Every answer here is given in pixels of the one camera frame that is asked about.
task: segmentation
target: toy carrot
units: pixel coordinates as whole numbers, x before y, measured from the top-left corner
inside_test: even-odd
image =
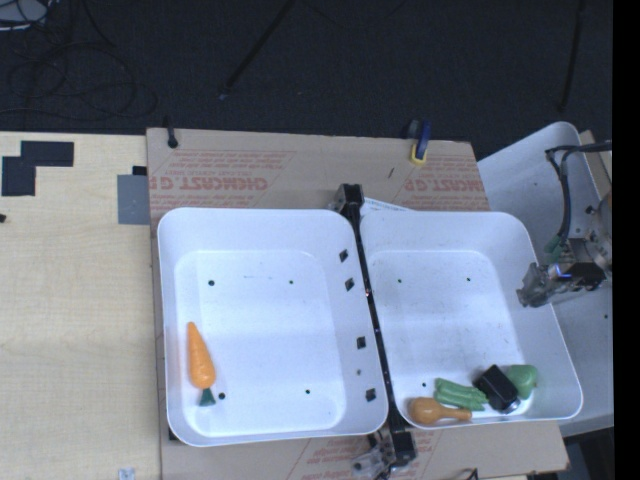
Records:
[[[189,377],[194,386],[202,389],[199,405],[213,405],[216,400],[210,388],[216,381],[216,369],[213,367],[207,345],[193,322],[187,324],[187,338],[189,342]]]

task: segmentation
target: cardboard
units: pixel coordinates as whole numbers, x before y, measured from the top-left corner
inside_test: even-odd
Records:
[[[364,436],[298,439],[193,448],[169,439],[156,229],[182,206],[326,208],[342,183],[364,195],[414,210],[489,210],[469,143],[431,141],[422,166],[413,141],[273,133],[147,130],[149,200],[163,478],[352,478],[350,461],[368,448]],[[394,478],[421,480],[560,471],[568,458],[558,425],[536,422],[468,429],[412,430],[418,457]]]

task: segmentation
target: plastic container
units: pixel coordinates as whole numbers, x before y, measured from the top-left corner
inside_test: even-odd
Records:
[[[435,379],[471,385],[491,365],[531,364],[537,385],[504,415],[488,405],[470,421],[423,428],[575,416],[582,390],[551,304],[524,308],[516,289],[535,261],[524,225],[500,212],[367,214],[363,246],[401,414],[433,396]]]
[[[329,210],[180,208],[158,226],[167,416],[214,446],[374,432],[388,402],[349,222]],[[188,378],[187,322],[217,370]]]

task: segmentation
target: black pole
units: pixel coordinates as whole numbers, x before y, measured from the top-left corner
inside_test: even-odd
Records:
[[[564,90],[562,99],[558,105],[558,111],[564,112],[569,101],[569,93],[571,92],[571,84],[573,83],[573,72],[576,67],[576,59],[578,57],[578,47],[580,46],[580,36],[582,35],[582,22],[584,21],[584,11],[587,7],[587,0],[579,0],[578,13],[576,15],[576,26],[573,30],[573,45],[571,46],[571,56],[569,57],[569,67],[567,68],[567,77],[564,82]]]
[[[229,95],[231,88],[237,82],[238,78],[240,78],[240,75],[242,74],[242,72],[245,69],[247,69],[249,64],[251,64],[251,61],[253,61],[253,59],[258,54],[260,49],[264,46],[264,44],[267,42],[269,37],[271,37],[271,34],[273,34],[273,32],[278,28],[278,25],[280,25],[282,20],[285,18],[285,16],[291,10],[291,8],[293,7],[293,4],[295,3],[296,3],[296,0],[287,0],[285,2],[285,4],[282,6],[282,9],[280,9],[280,12],[278,12],[273,22],[271,22],[271,25],[269,25],[269,27],[264,31],[262,36],[260,36],[260,39],[258,39],[256,43],[253,45],[253,47],[251,48],[251,50],[249,50],[249,53],[242,60],[242,62],[236,68],[233,74],[227,79],[226,82],[224,82],[220,86],[220,93],[218,95],[219,99],[224,100]]]

